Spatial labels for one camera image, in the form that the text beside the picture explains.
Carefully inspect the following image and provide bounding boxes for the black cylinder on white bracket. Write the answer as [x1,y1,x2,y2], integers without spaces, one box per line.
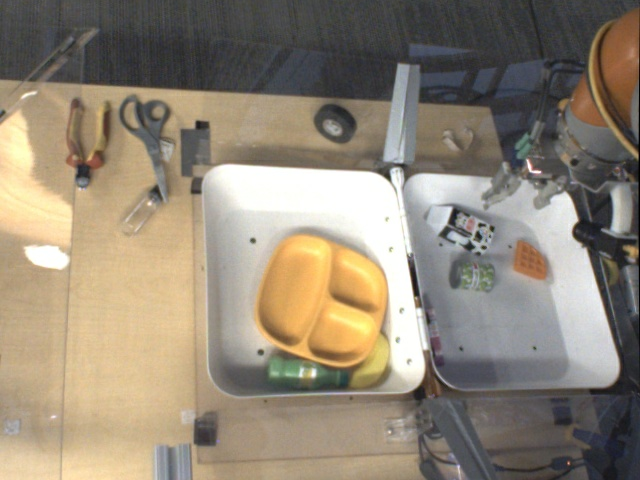
[572,181,640,265]

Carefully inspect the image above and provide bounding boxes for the yellow rounded block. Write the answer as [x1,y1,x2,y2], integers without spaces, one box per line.
[347,332,392,390]

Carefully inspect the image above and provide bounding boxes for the red and yellow pliers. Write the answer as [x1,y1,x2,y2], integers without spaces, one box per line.
[65,98,113,190]

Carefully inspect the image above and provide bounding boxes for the green can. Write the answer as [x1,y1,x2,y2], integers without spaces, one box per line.
[449,259,497,293]

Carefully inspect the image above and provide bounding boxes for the cow print milk carton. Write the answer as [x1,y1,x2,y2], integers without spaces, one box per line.
[424,204,497,257]

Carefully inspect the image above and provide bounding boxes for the clear plastic vial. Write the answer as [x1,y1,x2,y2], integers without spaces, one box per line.
[120,187,164,237]

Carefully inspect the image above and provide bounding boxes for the green bottle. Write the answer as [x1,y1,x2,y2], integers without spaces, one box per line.
[266,356,350,391]

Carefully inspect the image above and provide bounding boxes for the orange waffle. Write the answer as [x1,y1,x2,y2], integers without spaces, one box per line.
[513,239,549,281]

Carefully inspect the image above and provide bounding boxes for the orange divided plate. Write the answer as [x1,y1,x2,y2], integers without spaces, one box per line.
[254,233,391,370]

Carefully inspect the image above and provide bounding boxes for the grey scissors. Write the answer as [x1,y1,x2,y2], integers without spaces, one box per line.
[118,94,175,204]

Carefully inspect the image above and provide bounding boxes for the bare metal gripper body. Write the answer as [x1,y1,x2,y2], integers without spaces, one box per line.
[519,143,632,193]

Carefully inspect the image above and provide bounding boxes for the black tape roll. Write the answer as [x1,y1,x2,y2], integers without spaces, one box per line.
[313,103,358,145]

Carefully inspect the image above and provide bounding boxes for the white plastic tray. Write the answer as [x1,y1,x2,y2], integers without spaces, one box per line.
[401,172,622,394]
[200,163,427,399]

